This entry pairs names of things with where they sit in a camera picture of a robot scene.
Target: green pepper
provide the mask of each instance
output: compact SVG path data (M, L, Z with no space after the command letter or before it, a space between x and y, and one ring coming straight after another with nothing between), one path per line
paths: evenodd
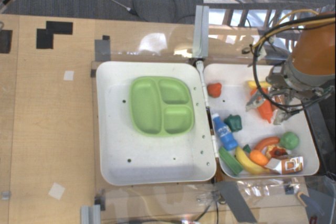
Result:
M280 144L287 150L293 150L299 145L299 138L293 132L286 132L281 136Z
M230 115L224 120L224 123L230 127L232 132L238 132L241 129L243 129L241 125L242 124L241 120L242 119L240 118L239 115L235 115L235 116Z
M250 153L251 152L251 148L248 144L246 144L244 147L243 147L243 151L247 152L247 153Z

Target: green plate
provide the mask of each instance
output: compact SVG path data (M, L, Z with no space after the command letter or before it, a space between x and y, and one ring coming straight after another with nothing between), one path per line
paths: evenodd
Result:
M133 126L149 136L184 134L194 126L188 87L179 79L140 77L130 88Z

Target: orange toy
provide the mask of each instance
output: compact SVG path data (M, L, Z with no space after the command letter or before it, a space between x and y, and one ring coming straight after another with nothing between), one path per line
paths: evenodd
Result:
M264 93L267 93L267 89L262 88ZM251 95L253 95L257 89L252 90ZM268 123L271 123L271 118L273 117L273 110L271 103L268 100L265 100L264 103L257 108L260 116L264 119L267 120Z
M258 150L252 150L250 152L249 158L252 162L262 167L264 167L269 162L269 159Z
M277 136L271 136L268 138L265 138L255 146L255 150L262 151L266 146L278 144L280 142L280 138Z
M222 85L220 83L209 84L207 90L210 96L217 98L222 93Z

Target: white paper piece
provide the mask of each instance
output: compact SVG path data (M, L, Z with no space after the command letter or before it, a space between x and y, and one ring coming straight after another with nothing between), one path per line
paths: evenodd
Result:
M64 73L64 80L73 80L73 75L75 74L74 71L65 71Z
M57 200L61 200L62 195L65 191L65 187L62 187L60 184L54 183L48 193L49 196Z

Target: toy food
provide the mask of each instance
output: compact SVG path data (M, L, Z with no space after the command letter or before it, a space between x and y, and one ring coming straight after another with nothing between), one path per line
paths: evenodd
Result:
M215 123L216 134L223 143L225 149L227 151L234 150L236 146L238 146L238 142L233 137L229 126L220 120L218 113L213 114L212 119Z
M276 95L272 97L272 100L278 104L285 104L284 98L282 97L282 95ZM272 110L278 110L278 108L272 104Z
M277 146L277 145L267 146L267 150L266 150L265 156L268 159L277 158L277 157L283 156L283 155L288 155L288 153L287 153L287 151L286 151L285 148Z
M262 167L264 167L269 162L269 159L258 150L252 150L250 152L249 158L251 159L252 162Z
M242 119L240 118L239 115L234 115L234 116L230 115L224 120L224 123L230 127L232 132L238 132L241 129L243 129L241 125L242 124L241 120Z
M247 152L247 153L250 153L251 152L251 148L248 144L246 144L244 147L243 147L243 151Z
M280 144L288 150L293 150L299 145L299 138L293 132L286 132L281 136Z
M255 82L254 80L249 80L249 81L247 82L247 84L248 84L248 86L249 86L249 88L250 88L251 90L257 88L256 82ZM259 84L260 84L260 86L263 87L263 88L268 88L268 87L271 87L271 86L272 86L271 84L269 84L269 83L266 82L266 81L259 81Z
M218 152L220 158L227 164L235 175L238 175L244 169L225 148L221 147Z
M267 93L267 89L262 88L262 90L263 92ZM251 95L253 95L256 91L257 89L254 89L251 92ZM257 107L257 110L264 120L267 120L268 123L271 123L271 118L273 117L273 110L270 101L265 100L261 106Z
M246 153L243 151L241 147L236 147L236 159L243 166L243 168L254 175L259 175L261 173L269 172L269 169L265 169L258 164L252 162L249 157L247 157Z
M280 138L277 136L271 136L268 138L265 138L255 146L255 150L262 151L265 147L273 144L278 144L280 142Z
M220 83L209 84L207 90L210 96L217 98L222 93L222 85Z
M296 173L303 170L303 157L287 155L272 158L265 167L282 175Z

